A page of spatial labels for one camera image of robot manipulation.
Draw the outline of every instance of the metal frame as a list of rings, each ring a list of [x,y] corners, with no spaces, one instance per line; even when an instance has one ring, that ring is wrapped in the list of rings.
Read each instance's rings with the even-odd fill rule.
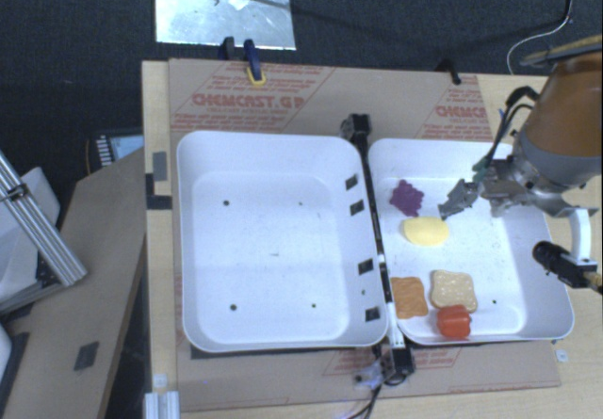
[[[42,212],[27,185],[0,151],[0,202],[3,202],[59,283],[43,287],[33,285],[0,303],[0,314],[14,310],[51,292],[73,285],[87,273],[82,263],[65,244],[57,228]]]

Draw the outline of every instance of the tabletop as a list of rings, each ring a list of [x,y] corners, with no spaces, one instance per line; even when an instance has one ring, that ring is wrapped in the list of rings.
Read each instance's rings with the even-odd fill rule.
[[[156,152],[170,153],[170,67],[167,62],[143,63],[143,116],[145,133],[145,172],[153,173]],[[383,71],[364,70],[372,79],[375,93],[380,92]],[[407,73],[409,79],[429,80],[433,73]],[[546,79],[540,76],[503,76],[478,74],[477,83],[488,121],[494,131],[499,109],[516,88],[532,86],[540,90]],[[397,104],[412,106],[413,102]],[[171,170],[155,180],[153,194],[171,195]],[[596,177],[582,190],[573,190],[566,199],[582,206],[601,205],[601,180]],[[601,263],[601,213],[592,218],[592,257]],[[567,220],[547,218],[553,241],[569,248],[571,234]],[[171,213],[157,207],[147,212],[147,247],[149,302],[151,320],[151,366],[154,391],[177,389],[176,338],[174,322],[174,270],[172,259]],[[576,324],[571,334],[554,345],[562,352],[559,362],[560,388],[530,389],[478,394],[430,395],[378,400],[375,419],[409,418],[498,418],[498,417],[597,417],[600,413],[599,392],[603,386],[603,328],[601,297],[589,290],[569,290]],[[364,407],[366,401],[329,402],[291,406],[257,407],[222,411],[186,412],[187,419],[277,418],[293,419],[345,418]]]

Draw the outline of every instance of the cracker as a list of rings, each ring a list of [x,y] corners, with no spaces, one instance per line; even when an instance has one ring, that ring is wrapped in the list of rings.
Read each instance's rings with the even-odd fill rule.
[[[464,305],[470,313],[478,310],[473,279],[471,275],[463,272],[435,270],[432,274],[431,301],[438,309],[451,305]]]
[[[398,318],[427,315],[427,301],[423,282],[417,277],[392,278],[392,293]]]

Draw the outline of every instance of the yellow clamp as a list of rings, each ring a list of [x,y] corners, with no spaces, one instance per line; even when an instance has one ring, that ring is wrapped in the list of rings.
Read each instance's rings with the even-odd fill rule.
[[[252,84],[254,86],[257,86],[260,88],[266,84],[266,75],[264,74],[263,71],[260,71],[262,73],[262,79],[259,79],[259,80],[253,79],[252,68],[250,68],[249,66],[246,68],[245,71],[247,71],[247,77],[249,77],[249,80],[252,82]]]

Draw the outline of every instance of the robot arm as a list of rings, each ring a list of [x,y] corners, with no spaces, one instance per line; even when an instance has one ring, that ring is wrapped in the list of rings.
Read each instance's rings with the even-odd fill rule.
[[[568,285],[601,292],[596,262],[588,257],[589,216],[597,210],[572,206],[562,197],[601,174],[601,36],[527,58],[531,63],[542,60],[559,60],[542,93],[531,88],[512,93],[492,149],[473,168],[473,181],[459,181],[448,201],[439,205],[440,216],[447,219],[481,197],[490,202],[493,217],[522,204],[554,218],[569,218],[572,251],[541,243],[533,256]],[[534,101],[533,108],[517,104],[525,96]],[[513,133],[512,154],[494,159],[498,143],[522,107],[531,112],[521,130]]]

